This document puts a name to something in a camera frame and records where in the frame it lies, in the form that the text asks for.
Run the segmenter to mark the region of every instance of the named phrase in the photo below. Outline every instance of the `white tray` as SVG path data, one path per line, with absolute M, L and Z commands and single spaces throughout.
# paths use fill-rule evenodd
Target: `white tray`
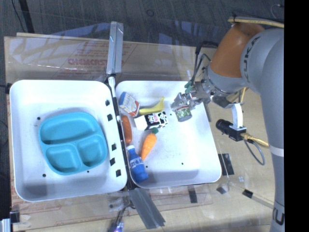
M 34 202 L 103 194 L 121 190 L 126 185 L 127 173 L 111 92 L 105 84 L 22 80 L 12 85 L 10 103 L 15 188 L 21 198 Z M 97 119 L 107 140 L 108 155 L 89 172 L 59 175 L 45 161 L 38 129 L 46 118 L 68 112 L 87 112 Z
M 142 188 L 171 187 L 215 182 L 221 177 L 221 165 L 204 106 L 192 110 L 192 118 L 178 122 L 170 105 L 179 92 L 182 81 L 123 81 L 116 86 L 116 96 L 132 95 L 140 108 L 152 107 L 164 96 L 164 111 L 168 124 L 159 128 L 157 142 L 144 161 L 149 179 L 136 183 Z M 128 115 L 120 109 L 122 115 Z M 137 130 L 134 118 L 128 115 L 133 134 L 132 144 L 139 153 L 150 131 Z

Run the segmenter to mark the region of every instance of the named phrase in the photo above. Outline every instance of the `blue plastic bottle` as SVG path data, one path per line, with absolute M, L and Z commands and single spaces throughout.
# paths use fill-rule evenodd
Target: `blue plastic bottle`
M 134 174 L 134 179 L 137 183 L 148 179 L 148 174 L 145 170 L 145 165 L 141 157 L 136 154 L 134 145 L 129 145 L 126 148 L 129 152 L 129 163 Z

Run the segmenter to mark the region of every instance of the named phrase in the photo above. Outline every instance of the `yellow banana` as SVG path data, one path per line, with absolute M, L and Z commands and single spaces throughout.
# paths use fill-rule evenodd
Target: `yellow banana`
M 159 103 L 151 108 L 141 108 L 140 114 L 146 115 L 146 114 L 152 114 L 152 113 L 158 113 L 161 112 L 164 109 L 164 97 L 161 97 L 161 100 Z

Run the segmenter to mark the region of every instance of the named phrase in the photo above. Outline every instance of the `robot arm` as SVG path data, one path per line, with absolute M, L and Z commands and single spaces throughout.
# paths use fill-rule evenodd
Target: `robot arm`
M 235 103 L 228 97 L 244 87 L 261 96 L 275 174 L 271 232 L 285 231 L 283 52 L 283 29 L 264 30 L 258 24 L 236 23 L 219 44 L 201 82 L 190 83 L 189 91 L 179 93 L 171 105 L 173 111 L 184 104 L 194 109 L 202 102 L 230 108 Z

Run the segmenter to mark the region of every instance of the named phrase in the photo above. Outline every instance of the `blue divided plate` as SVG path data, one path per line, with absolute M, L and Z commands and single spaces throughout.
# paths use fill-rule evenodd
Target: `blue divided plate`
M 102 129 L 88 113 L 67 113 L 44 120 L 39 140 L 48 165 L 58 174 L 89 170 L 107 157 Z

